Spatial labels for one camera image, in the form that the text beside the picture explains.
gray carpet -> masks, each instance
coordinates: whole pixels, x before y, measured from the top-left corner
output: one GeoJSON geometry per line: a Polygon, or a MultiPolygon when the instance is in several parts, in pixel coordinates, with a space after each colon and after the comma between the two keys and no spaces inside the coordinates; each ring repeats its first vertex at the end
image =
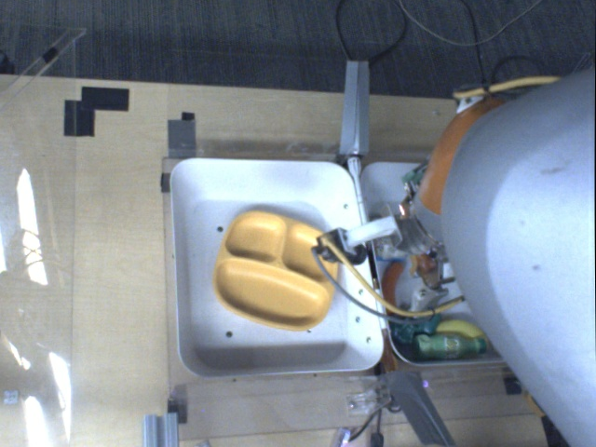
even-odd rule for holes
{"type": "MultiPolygon", "coordinates": [[[[44,39],[26,25],[84,27],[76,62],[84,77],[342,91],[338,1],[0,0],[0,48],[22,69],[44,39]]],[[[466,1],[484,37],[535,0],[466,1]]],[[[473,39],[468,14],[456,0],[404,2],[436,32],[473,39]]],[[[490,75],[511,55],[531,60],[505,64],[497,79],[535,74],[536,66],[566,75],[582,56],[593,61],[595,8],[596,0],[545,0],[481,46],[484,72],[490,75]]],[[[401,13],[383,0],[348,2],[342,23],[350,51],[361,58],[382,49],[403,26],[401,13]]],[[[474,48],[445,44],[408,23],[398,47],[372,67],[371,90],[447,97],[480,80],[474,48]]]]}

wooden table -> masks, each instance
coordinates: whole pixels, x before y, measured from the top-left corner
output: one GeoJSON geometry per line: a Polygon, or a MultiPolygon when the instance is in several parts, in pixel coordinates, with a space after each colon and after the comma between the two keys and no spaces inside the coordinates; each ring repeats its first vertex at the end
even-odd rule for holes
{"type": "MultiPolygon", "coordinates": [[[[168,154],[168,120],[179,119],[182,112],[194,113],[200,141],[242,140],[248,146],[272,150],[296,143],[318,144],[332,154],[332,145],[339,141],[343,96],[39,78],[0,115],[0,134],[18,130],[20,118],[26,119],[51,134],[39,148],[40,155],[61,151],[63,101],[80,98],[83,86],[128,88],[129,110],[96,112],[95,137],[74,141],[74,220],[56,225],[66,230],[69,223],[74,224],[71,443],[141,445],[142,417],[163,414],[169,395],[159,184],[162,159],[168,154]]],[[[421,159],[453,114],[451,101],[373,96],[371,156],[366,160],[421,159]]],[[[30,166],[43,163],[42,156],[28,162],[30,166]]],[[[48,183],[60,182],[60,170],[46,170],[52,173],[48,183]]],[[[51,310],[58,309],[59,302],[44,303],[50,303],[46,309],[51,310]]],[[[458,390],[458,378],[451,387],[450,376],[442,377],[437,407],[458,445],[546,445],[539,419],[521,396],[506,396],[490,376],[458,390]],[[445,394],[449,389],[452,396],[445,394]]],[[[0,380],[6,381],[1,373],[0,380]]],[[[252,414],[258,423],[258,413],[252,414]]],[[[20,445],[22,426],[15,424],[13,415],[4,417],[0,418],[0,443],[20,445]]],[[[418,445],[403,418],[391,422],[384,429],[387,447],[418,445]]],[[[328,447],[332,433],[333,429],[323,429],[210,442],[213,447],[328,447]]]]}

black wire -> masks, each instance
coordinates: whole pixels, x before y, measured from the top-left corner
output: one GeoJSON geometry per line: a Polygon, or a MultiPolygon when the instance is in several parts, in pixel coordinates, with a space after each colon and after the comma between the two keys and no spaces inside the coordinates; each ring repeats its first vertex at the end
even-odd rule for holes
{"type": "Polygon", "coordinates": [[[379,414],[376,416],[376,431],[381,432],[381,417],[383,416],[383,409],[379,411],[379,414]]]}
{"type": "MultiPolygon", "coordinates": [[[[459,2],[466,8],[466,11],[469,15],[469,20],[472,23],[472,32],[474,33],[474,41],[479,41],[478,38],[478,27],[476,26],[476,19],[474,18],[474,12],[472,12],[472,8],[467,4],[466,0],[459,0],[459,2]]],[[[478,69],[481,72],[481,86],[483,88],[488,88],[488,82],[486,79],[486,74],[484,72],[484,65],[482,64],[482,54],[480,45],[474,45],[475,53],[476,53],[476,61],[478,63],[478,69]]]]}
{"type": "Polygon", "coordinates": [[[360,437],[360,436],[362,435],[362,433],[363,433],[363,432],[366,430],[366,428],[367,428],[367,427],[368,427],[368,426],[371,424],[371,422],[374,420],[374,418],[375,418],[377,415],[380,415],[380,414],[381,414],[381,411],[383,411],[383,409],[384,409],[384,408],[385,408],[385,407],[386,407],[388,404],[390,404],[390,403],[391,403],[391,400],[390,400],[388,403],[386,403],[386,404],[382,405],[381,407],[377,407],[377,408],[374,410],[374,412],[373,412],[373,413],[372,413],[372,414],[369,416],[369,418],[368,418],[368,419],[366,419],[366,422],[365,422],[364,424],[362,424],[362,427],[361,427],[361,428],[359,428],[359,429],[358,429],[358,430],[357,430],[357,431],[354,433],[354,435],[350,434],[350,440],[349,440],[349,441],[350,441],[350,442],[352,442],[352,441],[356,440],[358,437],[360,437]]]}
{"type": "MultiPolygon", "coordinates": [[[[337,29],[337,35],[339,36],[339,42],[342,46],[342,51],[344,52],[345,57],[349,61],[353,61],[354,59],[353,59],[351,53],[349,52],[349,50],[347,49],[347,44],[345,43],[344,35],[342,34],[342,26],[341,26],[341,19],[340,19],[342,8],[344,7],[344,5],[347,1],[348,0],[340,0],[337,4],[337,7],[335,7],[335,28],[337,29]]],[[[387,48],[383,49],[382,51],[379,51],[378,53],[372,55],[368,59],[368,62],[371,66],[373,64],[375,64],[377,61],[379,61],[381,58],[383,58],[386,54],[393,51],[398,46],[401,39],[403,38],[403,36],[406,33],[407,20],[403,15],[403,10],[401,9],[400,4],[398,4],[398,2],[396,0],[387,0],[387,2],[389,2],[391,5],[393,5],[393,7],[395,7],[400,12],[401,18],[403,20],[403,27],[401,29],[400,35],[397,37],[397,39],[391,45],[389,45],[387,48]]]]}
{"type": "Polygon", "coordinates": [[[379,318],[386,319],[387,321],[391,321],[391,322],[397,323],[397,324],[419,324],[419,323],[428,321],[429,319],[432,318],[432,317],[428,317],[428,318],[404,319],[404,318],[391,317],[389,315],[386,315],[385,313],[379,313],[378,311],[374,311],[372,308],[369,308],[364,303],[361,303],[360,300],[357,300],[356,298],[354,298],[342,285],[340,285],[337,282],[337,280],[335,280],[332,277],[331,273],[329,273],[329,270],[327,270],[327,268],[325,268],[325,265],[319,259],[318,253],[317,253],[317,247],[313,247],[311,249],[311,251],[313,253],[313,256],[315,257],[315,262],[317,262],[318,268],[323,273],[325,278],[330,281],[330,283],[333,285],[333,287],[336,290],[338,290],[340,293],[342,293],[345,296],[345,298],[347,298],[349,301],[351,301],[354,305],[359,306],[367,313],[370,313],[371,315],[375,315],[379,318]]]}
{"type": "Polygon", "coordinates": [[[505,66],[506,64],[508,64],[512,61],[529,61],[536,67],[539,75],[545,74],[544,64],[542,63],[542,61],[540,61],[536,58],[532,58],[530,56],[526,56],[526,55],[509,55],[509,56],[506,56],[505,58],[501,58],[501,60],[499,60],[496,63],[496,65],[494,66],[493,71],[491,72],[491,80],[490,80],[491,85],[496,83],[496,77],[498,75],[499,70],[501,68],[503,68],[503,66],[505,66]]]}

metal bracket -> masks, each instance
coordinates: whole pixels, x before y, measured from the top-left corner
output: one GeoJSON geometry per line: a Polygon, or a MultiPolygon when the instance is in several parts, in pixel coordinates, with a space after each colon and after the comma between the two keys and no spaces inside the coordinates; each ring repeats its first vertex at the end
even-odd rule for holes
{"type": "Polygon", "coordinates": [[[431,290],[427,286],[420,286],[412,292],[411,311],[424,311],[430,306],[435,305],[440,298],[447,295],[449,290],[438,288],[431,290]]]}
{"type": "Polygon", "coordinates": [[[369,152],[369,93],[371,76],[367,61],[348,61],[345,66],[344,114],[338,162],[369,152]]]}
{"type": "Polygon", "coordinates": [[[471,96],[469,98],[464,98],[457,104],[457,110],[455,112],[457,114],[463,113],[467,108],[471,108],[474,104],[481,102],[483,99],[484,96],[471,96]]]}
{"type": "Polygon", "coordinates": [[[142,447],[179,447],[178,414],[146,415],[142,422],[142,447]]]}
{"type": "Polygon", "coordinates": [[[182,119],[168,121],[168,157],[196,157],[196,121],[193,113],[183,113],[182,119]]]}
{"type": "Polygon", "coordinates": [[[455,445],[417,372],[394,371],[384,374],[393,401],[406,415],[418,439],[425,445],[455,445]]]}

white basin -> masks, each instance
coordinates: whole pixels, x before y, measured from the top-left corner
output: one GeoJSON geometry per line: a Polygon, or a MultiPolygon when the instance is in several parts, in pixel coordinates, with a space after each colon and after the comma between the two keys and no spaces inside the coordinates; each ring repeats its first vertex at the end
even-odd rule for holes
{"type": "MultiPolygon", "coordinates": [[[[227,226],[265,210],[322,231],[360,224],[349,174],[327,162],[187,159],[171,174],[178,347],[201,376],[364,371],[381,358],[381,323],[341,293],[311,330],[289,332],[235,315],[216,299],[213,267],[227,226]]],[[[359,267],[370,279],[367,264],[359,267]]],[[[343,267],[339,281],[376,308],[343,267]]]]}

